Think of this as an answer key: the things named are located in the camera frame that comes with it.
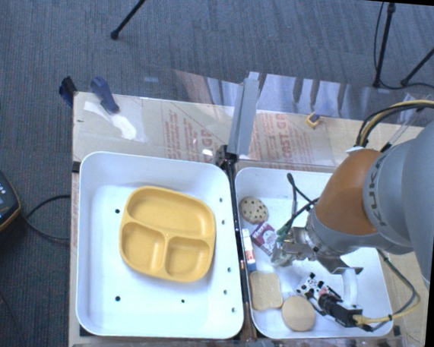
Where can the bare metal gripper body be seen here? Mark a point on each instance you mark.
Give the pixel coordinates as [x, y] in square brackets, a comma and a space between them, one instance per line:
[299, 242]

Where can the white plastic tray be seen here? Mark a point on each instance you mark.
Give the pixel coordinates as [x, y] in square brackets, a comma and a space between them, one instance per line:
[369, 298]
[158, 308]

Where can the yellow divided plate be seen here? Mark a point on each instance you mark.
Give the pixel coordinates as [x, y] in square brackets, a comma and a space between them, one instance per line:
[167, 210]

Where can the tan bread slice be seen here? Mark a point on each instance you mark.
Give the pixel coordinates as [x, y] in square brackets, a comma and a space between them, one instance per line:
[266, 291]

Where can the brown cardboard board red print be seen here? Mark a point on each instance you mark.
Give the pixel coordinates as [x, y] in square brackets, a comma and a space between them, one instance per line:
[190, 136]

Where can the chocolate chip biscuit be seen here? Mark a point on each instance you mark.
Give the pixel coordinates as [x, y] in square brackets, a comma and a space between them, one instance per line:
[253, 210]

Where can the red and white carton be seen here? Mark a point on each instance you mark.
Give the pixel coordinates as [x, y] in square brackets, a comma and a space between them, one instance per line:
[263, 237]

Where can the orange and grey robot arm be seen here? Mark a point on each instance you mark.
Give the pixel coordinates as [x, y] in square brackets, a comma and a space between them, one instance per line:
[398, 194]

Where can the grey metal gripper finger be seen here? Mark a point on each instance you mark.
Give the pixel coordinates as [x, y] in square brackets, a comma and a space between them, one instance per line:
[280, 257]

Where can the black tripod stand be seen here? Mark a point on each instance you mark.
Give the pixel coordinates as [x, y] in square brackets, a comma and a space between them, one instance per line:
[137, 8]
[383, 44]

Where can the round tan biscuit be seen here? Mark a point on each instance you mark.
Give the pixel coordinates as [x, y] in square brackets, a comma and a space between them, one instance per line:
[298, 313]

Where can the black cylinder on white bracket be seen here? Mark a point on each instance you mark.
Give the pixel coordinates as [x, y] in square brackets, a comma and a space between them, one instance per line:
[341, 311]

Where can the white orange and blue packet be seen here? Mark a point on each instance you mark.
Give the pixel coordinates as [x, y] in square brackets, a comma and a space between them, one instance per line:
[248, 250]

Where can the white carton with black print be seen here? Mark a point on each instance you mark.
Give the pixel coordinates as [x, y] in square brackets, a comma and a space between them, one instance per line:
[310, 285]

